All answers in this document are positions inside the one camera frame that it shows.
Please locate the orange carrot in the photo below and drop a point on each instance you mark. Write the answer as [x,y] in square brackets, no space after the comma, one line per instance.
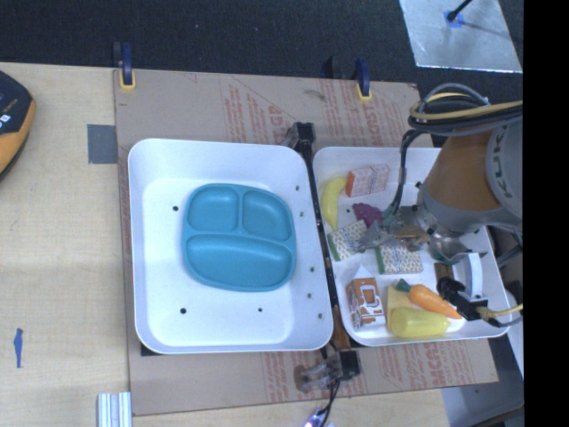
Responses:
[429,300]

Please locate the thin black and white rod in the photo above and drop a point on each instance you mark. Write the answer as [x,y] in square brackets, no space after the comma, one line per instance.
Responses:
[321,225]

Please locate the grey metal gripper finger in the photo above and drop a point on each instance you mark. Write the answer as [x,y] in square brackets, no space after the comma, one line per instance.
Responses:
[365,241]
[383,229]

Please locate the green and orange patterned carton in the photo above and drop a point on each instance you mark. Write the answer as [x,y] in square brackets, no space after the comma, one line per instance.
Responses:
[400,260]
[344,242]

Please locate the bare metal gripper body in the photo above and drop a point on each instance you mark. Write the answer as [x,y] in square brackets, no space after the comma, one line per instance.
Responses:
[413,233]

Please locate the white plastic tray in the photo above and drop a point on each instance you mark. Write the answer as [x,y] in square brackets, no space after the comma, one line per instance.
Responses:
[222,323]
[413,171]

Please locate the orange and white carton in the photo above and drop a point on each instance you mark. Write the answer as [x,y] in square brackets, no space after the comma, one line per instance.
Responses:
[366,180]

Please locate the blue divided plate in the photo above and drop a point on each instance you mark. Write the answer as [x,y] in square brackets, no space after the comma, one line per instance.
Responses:
[240,256]

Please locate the purple grapes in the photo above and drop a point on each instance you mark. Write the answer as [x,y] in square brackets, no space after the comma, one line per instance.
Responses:
[366,213]

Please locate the orange white gable-top carton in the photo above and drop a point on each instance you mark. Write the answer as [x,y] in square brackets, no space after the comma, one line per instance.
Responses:
[364,303]

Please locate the yellow cheese wedge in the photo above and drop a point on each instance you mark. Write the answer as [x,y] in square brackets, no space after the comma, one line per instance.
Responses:
[397,298]

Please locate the yellow plastic bottle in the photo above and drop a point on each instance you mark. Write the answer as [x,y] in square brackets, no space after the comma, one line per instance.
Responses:
[418,324]

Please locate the brown cardboard board red print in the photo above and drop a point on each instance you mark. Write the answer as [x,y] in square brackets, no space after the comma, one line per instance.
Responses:
[186,105]

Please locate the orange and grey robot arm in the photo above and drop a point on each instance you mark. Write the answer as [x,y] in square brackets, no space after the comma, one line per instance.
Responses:
[462,176]

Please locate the small brown bar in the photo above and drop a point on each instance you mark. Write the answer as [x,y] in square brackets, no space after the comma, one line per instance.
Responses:
[442,270]

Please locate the yellow banana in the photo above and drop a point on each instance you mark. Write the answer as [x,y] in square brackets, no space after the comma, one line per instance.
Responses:
[331,203]

